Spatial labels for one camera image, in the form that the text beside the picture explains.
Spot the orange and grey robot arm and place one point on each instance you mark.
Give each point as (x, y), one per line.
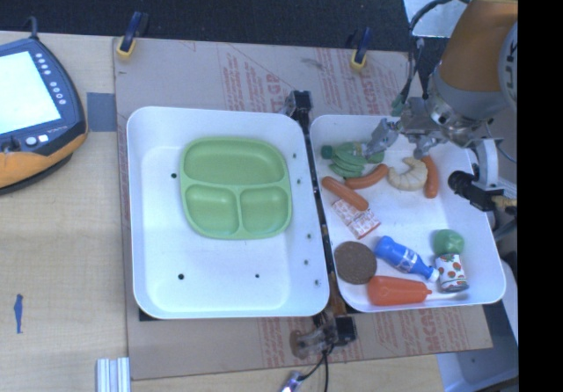
(477, 43)

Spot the thin black and white rod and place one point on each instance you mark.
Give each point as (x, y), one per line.
(317, 197)

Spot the brown round biscuit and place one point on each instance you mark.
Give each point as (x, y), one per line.
(355, 263)

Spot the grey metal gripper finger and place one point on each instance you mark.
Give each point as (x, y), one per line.
(382, 135)
(426, 145)

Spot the green toy vegetable bunch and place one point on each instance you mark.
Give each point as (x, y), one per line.
(347, 159)

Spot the orange toy carrot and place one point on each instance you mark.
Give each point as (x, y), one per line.
(396, 291)

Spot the green divided plate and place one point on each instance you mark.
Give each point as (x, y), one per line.
(233, 186)

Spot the blue toy bottle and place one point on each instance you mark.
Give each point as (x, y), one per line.
(400, 256)

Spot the orange toy sausage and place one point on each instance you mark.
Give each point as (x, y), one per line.
(431, 179)
(344, 193)
(367, 178)

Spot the red and white packet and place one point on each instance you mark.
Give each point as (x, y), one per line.
(356, 218)

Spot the black cylinder on white bracket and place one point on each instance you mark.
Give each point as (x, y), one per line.
(473, 192)

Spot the white can strawberry print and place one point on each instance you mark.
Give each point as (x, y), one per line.
(452, 272)

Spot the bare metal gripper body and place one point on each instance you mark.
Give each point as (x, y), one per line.
(422, 120)

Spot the cream toy croissant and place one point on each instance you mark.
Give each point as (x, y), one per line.
(409, 177)

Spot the white plastic tray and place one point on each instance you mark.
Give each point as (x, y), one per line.
(409, 216)
(220, 276)

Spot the brown cardboard board red print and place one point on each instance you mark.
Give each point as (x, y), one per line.
(184, 74)

